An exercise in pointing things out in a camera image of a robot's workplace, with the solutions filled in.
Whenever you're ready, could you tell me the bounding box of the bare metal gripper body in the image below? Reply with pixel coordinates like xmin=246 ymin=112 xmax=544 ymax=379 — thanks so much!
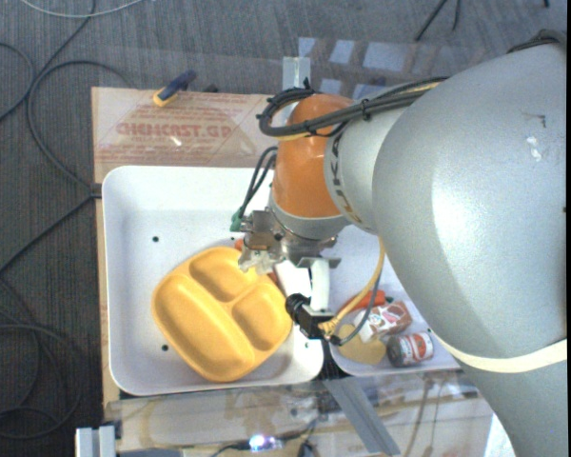
xmin=241 ymin=209 xmax=342 ymax=270

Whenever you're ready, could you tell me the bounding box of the yellow divided plate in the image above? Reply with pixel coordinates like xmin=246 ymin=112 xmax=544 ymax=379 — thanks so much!
xmin=150 ymin=246 xmax=294 ymax=384

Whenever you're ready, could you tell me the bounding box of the white plastic tray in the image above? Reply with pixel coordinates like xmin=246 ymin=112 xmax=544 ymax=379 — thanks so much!
xmin=101 ymin=165 xmax=325 ymax=397
xmin=320 ymin=226 xmax=463 ymax=378

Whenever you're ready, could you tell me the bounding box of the orange carrot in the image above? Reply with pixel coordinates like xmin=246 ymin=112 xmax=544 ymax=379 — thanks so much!
xmin=337 ymin=288 xmax=387 ymax=316

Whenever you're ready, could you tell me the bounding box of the brown and white carton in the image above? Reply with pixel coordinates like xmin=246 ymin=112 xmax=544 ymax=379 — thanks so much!
xmin=352 ymin=300 xmax=414 ymax=344

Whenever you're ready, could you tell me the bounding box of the tan heart-shaped biscuit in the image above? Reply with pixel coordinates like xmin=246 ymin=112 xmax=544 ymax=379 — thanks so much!
xmin=337 ymin=323 xmax=388 ymax=367

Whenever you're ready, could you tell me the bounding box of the brown cardboard board, red print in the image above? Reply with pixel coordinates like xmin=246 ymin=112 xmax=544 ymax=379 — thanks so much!
xmin=90 ymin=87 xmax=463 ymax=407

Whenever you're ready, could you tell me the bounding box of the red and white can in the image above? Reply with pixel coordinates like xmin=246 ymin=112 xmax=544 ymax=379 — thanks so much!
xmin=385 ymin=331 xmax=435 ymax=368

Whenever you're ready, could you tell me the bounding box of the black cylinder on white bracket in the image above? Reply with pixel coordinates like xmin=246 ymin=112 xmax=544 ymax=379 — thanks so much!
xmin=285 ymin=256 xmax=337 ymax=341

